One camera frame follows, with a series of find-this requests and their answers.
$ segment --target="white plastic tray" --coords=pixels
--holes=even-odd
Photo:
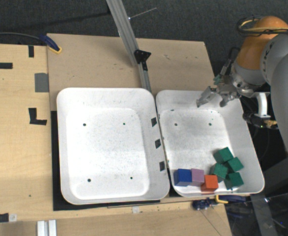
[[[57,97],[61,192],[76,205],[158,200],[170,184],[155,101],[142,88]]]
[[[244,168],[239,171],[244,185],[227,190],[219,183],[215,195],[252,194],[264,188],[264,177],[251,140],[247,123],[242,119],[239,100],[233,100],[221,108],[220,96],[199,108],[196,105],[201,91],[164,90],[157,94],[156,106],[165,146],[172,184],[184,197],[203,195],[200,187],[175,186],[173,173],[179,168],[203,169],[209,174],[216,163],[213,153],[229,147]]]

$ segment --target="green cube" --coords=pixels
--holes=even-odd
[[[243,185],[243,180],[239,172],[229,173],[224,179],[225,186],[227,190],[232,189],[233,187],[239,187]]]
[[[214,153],[214,158],[217,163],[223,164],[231,159],[233,159],[233,155],[228,147],[220,149],[216,153]]]
[[[243,168],[243,165],[238,157],[234,157],[233,159],[227,161],[224,166],[228,168],[229,172],[237,172]]]
[[[228,168],[225,167],[224,165],[219,164],[219,163],[214,164],[209,170],[210,175],[216,175],[217,176],[219,183],[226,178],[227,173],[228,173]]]

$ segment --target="purple cube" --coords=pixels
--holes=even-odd
[[[201,186],[204,184],[204,170],[191,169],[192,174],[192,186]]]

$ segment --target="blue cube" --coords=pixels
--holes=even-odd
[[[173,176],[175,186],[188,186],[192,183],[191,170],[178,169],[174,172]]]

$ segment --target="blue clamp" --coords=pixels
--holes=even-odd
[[[45,42],[49,46],[49,49],[54,53],[59,54],[62,51],[62,48],[58,46],[50,37],[40,34],[39,39]]]

